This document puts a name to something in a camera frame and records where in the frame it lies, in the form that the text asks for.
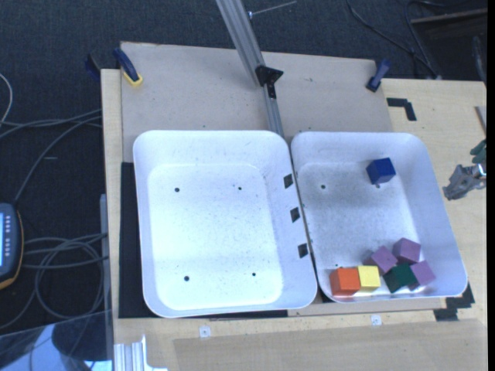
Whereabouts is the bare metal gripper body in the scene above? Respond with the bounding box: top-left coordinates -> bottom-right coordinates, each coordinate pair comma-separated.
468,162 -> 487,191

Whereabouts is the blue cube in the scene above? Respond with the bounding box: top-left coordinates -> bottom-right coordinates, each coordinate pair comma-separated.
365,157 -> 398,186

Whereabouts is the purple cube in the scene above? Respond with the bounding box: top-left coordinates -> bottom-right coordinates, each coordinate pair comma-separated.
409,260 -> 437,291
370,245 -> 399,275
392,237 -> 422,264

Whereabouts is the green cube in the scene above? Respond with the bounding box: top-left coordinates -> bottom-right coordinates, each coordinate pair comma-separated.
382,263 -> 418,294

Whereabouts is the white plastic tray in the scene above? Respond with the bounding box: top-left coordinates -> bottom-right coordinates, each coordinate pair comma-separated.
132,129 -> 319,319
289,131 -> 469,305

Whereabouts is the yellow cube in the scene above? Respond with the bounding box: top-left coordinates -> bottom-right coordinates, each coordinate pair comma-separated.
357,264 -> 382,293

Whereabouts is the orange cube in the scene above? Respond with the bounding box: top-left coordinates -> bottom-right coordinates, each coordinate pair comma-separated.
329,267 -> 362,298

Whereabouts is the brown cardboard board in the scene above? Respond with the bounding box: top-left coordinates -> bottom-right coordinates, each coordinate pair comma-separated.
118,41 -> 446,318

